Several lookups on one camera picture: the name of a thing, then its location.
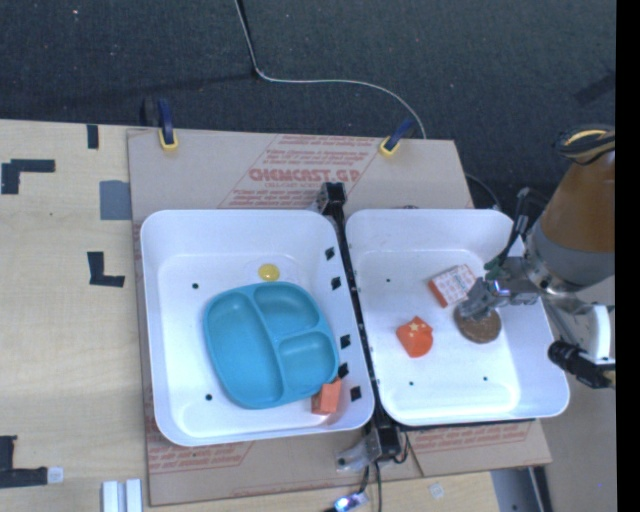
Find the blue plate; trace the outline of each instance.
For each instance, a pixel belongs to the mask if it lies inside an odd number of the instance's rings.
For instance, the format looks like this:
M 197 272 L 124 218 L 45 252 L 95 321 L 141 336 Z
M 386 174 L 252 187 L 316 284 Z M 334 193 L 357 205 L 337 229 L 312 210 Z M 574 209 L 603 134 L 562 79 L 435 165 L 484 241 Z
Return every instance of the blue plate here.
M 209 356 L 229 398 L 264 409 L 314 395 L 335 379 L 338 352 L 311 295 L 286 282 L 214 297 L 204 314 Z

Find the robotic hand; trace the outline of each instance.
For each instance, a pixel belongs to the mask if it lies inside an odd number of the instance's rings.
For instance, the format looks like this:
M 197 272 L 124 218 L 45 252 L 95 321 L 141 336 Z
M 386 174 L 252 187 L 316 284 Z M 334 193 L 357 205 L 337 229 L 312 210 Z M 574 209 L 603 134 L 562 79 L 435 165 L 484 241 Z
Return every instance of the robotic hand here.
M 527 233 L 523 206 L 532 198 L 540 200 L 529 189 L 518 194 L 507 246 L 487 263 L 487 274 L 476 281 L 454 317 L 465 336 L 487 341 L 501 329 L 497 308 L 541 298 L 561 334 L 549 348 L 550 359 L 590 387 L 615 388 L 608 308 L 576 295 L 615 272 L 615 130 L 573 130 L 559 139 L 556 149 L 573 163 L 551 201 Z M 525 253 L 510 256 L 519 236 Z

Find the white cable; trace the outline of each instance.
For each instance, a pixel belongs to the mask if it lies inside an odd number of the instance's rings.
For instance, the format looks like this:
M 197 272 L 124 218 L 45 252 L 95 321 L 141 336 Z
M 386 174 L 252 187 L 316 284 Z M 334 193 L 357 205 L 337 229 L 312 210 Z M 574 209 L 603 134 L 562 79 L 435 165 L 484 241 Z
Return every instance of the white cable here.
M 238 12 L 238 17 L 240 18 L 240 25 L 242 25 L 242 31 L 244 32 L 244 38 L 247 42 L 247 47 L 249 48 L 249 55 L 251 56 L 251 63 L 253 65 L 253 69 L 258 74 L 260 78 L 265 80 L 266 82 L 276 83 L 276 84 L 354 84 L 354 85 L 362 85 L 364 87 L 369 87 L 371 89 L 376 89 L 377 91 L 384 92 L 394 99 L 396 99 L 404 108 L 406 108 L 413 118 L 416 120 L 416 123 L 420 127 L 420 132 L 422 133 L 422 137 L 424 139 L 427 138 L 427 132 L 424 129 L 424 125 L 422 124 L 422 120 L 420 116 L 409 106 L 409 104 L 404 101 L 400 96 L 398 96 L 393 91 L 389 89 L 385 89 L 379 85 L 371 84 L 369 82 L 362 82 L 360 80 L 346 80 L 341 78 L 326 78 L 326 79 L 314 79 L 314 80 L 291 80 L 284 78 L 273 78 L 268 76 L 258 67 L 258 61 L 256 59 L 255 52 L 253 50 L 253 44 L 251 42 L 251 37 L 249 36 L 249 29 L 244 21 L 244 17 L 242 15 L 242 10 L 240 9 L 240 5 L 238 4 L 238 0 L 234 0 L 236 10 Z

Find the white tray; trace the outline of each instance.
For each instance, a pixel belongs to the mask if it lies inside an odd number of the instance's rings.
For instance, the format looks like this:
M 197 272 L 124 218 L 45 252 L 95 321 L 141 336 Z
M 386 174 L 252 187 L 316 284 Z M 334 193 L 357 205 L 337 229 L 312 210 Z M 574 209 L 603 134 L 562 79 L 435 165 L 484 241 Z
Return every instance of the white tray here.
M 351 260 L 383 408 L 408 426 L 516 420 L 560 414 L 569 400 L 540 301 L 499 310 L 503 329 L 485 345 L 466 340 L 427 288 L 466 263 L 477 277 L 506 245 L 511 219 L 492 210 L 361 210 L 347 222 Z M 520 240 L 513 254 L 522 254 Z M 412 359 L 395 330 L 415 315 L 433 348 Z
M 374 397 L 340 249 L 331 223 L 310 211 L 171 210 L 142 225 L 141 249 L 154 412 L 161 432 L 184 446 L 359 428 Z M 326 251 L 333 252 L 328 258 Z M 338 411 L 311 412 L 311 400 L 244 409 L 224 394 L 206 350 L 202 316 L 215 295 L 262 282 L 258 268 L 306 289 L 346 363 Z M 335 290 L 332 282 L 340 279 Z M 341 338 L 350 337 L 350 344 Z

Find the blue and yellow clamp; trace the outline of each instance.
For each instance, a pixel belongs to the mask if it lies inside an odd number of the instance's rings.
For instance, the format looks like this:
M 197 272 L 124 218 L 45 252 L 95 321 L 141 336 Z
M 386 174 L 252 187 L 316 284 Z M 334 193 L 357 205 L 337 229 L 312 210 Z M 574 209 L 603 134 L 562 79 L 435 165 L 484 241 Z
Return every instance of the blue and yellow clamp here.
M 160 145 L 164 151 L 173 151 L 178 147 L 178 135 L 173 128 L 173 119 L 169 102 L 165 99 L 158 100 L 158 112 L 160 113 Z
M 384 156 L 393 155 L 400 147 L 400 139 L 411 137 L 416 130 L 413 119 L 405 119 L 398 129 L 380 143 L 379 151 Z

